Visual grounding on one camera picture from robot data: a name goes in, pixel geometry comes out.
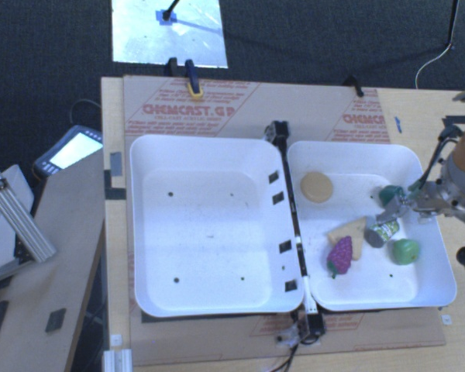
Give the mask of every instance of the handheld device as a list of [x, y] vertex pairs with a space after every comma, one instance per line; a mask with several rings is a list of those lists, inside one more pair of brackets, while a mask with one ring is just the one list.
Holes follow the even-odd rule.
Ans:
[[33, 165], [41, 178], [57, 173], [103, 147], [102, 134], [84, 126], [73, 126]]

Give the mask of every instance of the blue and yellow clamp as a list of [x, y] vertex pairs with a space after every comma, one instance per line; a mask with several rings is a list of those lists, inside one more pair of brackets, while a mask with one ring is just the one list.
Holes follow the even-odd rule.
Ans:
[[186, 67], [186, 77], [189, 79], [187, 84], [188, 91], [193, 99], [200, 99], [203, 96], [203, 89], [200, 86], [198, 73], [193, 60], [186, 60], [186, 62], [184, 62], [184, 66]]

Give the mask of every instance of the tin can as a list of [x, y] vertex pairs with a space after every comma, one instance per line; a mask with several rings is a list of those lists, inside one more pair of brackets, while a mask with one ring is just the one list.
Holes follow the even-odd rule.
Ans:
[[365, 231], [365, 240], [374, 248], [382, 248], [399, 229], [400, 226], [396, 220], [383, 225], [372, 225]]

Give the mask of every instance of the protective paper film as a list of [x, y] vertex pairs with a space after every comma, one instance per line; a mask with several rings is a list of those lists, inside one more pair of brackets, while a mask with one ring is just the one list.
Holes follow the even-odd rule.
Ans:
[[113, 60], [227, 68], [219, 0], [180, 0], [170, 21], [162, 12], [173, 0], [112, 0]]

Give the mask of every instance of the white tray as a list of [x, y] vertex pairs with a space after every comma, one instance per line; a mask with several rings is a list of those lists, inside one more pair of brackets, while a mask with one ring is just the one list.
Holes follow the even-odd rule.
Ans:
[[[133, 143], [130, 164], [142, 310], [158, 317], [289, 312], [301, 303], [288, 193], [274, 146], [148, 135]], [[270, 183], [272, 174], [278, 179]], [[280, 194], [284, 200], [274, 204]], [[281, 253], [286, 241], [291, 249]]]
[[[456, 283], [437, 221], [420, 225], [414, 212], [399, 219], [394, 237], [421, 243], [414, 264], [398, 266], [387, 247], [364, 243], [362, 257], [347, 274], [332, 279], [326, 267], [327, 232], [380, 213], [379, 187], [406, 187], [421, 176], [412, 151], [299, 142], [288, 159], [309, 289], [321, 306], [347, 311], [453, 301]], [[281, 155], [274, 146], [259, 139], [147, 135], [132, 144], [129, 165], [135, 293], [144, 312], [157, 317], [271, 313], [300, 305], [303, 280]], [[334, 184], [332, 197], [319, 205], [299, 188], [310, 171], [326, 174]]]
[[[362, 216], [383, 211], [378, 191], [388, 184], [407, 188], [422, 175], [417, 156], [399, 145], [298, 142], [288, 151], [310, 291], [333, 311], [444, 306], [456, 297], [456, 282], [436, 219], [420, 224], [408, 212], [398, 220], [393, 239], [419, 241], [420, 257], [408, 266], [391, 258], [392, 241], [383, 248], [363, 242], [362, 256], [348, 273], [335, 279], [326, 268], [332, 248], [326, 234]], [[310, 171], [326, 174], [332, 197], [321, 204], [308, 201], [300, 189]]]

